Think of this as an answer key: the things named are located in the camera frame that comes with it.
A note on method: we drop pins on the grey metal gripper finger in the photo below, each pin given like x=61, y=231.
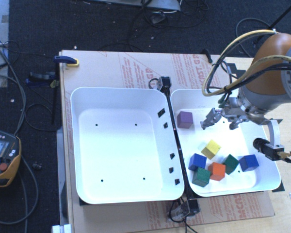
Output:
x=211, y=118
x=236, y=124

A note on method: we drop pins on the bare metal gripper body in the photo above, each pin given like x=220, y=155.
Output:
x=235, y=111

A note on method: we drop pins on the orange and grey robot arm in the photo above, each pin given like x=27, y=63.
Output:
x=269, y=64

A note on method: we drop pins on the white plastic tray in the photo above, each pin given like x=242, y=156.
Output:
x=116, y=149
x=232, y=139

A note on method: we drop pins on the purple cube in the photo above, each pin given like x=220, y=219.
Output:
x=184, y=119

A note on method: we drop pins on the yellow cube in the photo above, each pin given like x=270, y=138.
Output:
x=211, y=149

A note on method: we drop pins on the thin black rod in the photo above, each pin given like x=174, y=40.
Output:
x=175, y=130

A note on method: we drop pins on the green cube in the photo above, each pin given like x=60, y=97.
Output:
x=231, y=164
x=200, y=177

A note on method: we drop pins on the blue cube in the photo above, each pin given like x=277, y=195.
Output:
x=249, y=163
x=197, y=161

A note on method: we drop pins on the orange cube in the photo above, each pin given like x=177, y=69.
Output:
x=217, y=171

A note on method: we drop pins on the brown cardboard board red print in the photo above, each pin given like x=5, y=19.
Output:
x=126, y=64

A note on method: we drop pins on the black cylinder on white bracket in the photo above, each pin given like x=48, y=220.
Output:
x=266, y=148

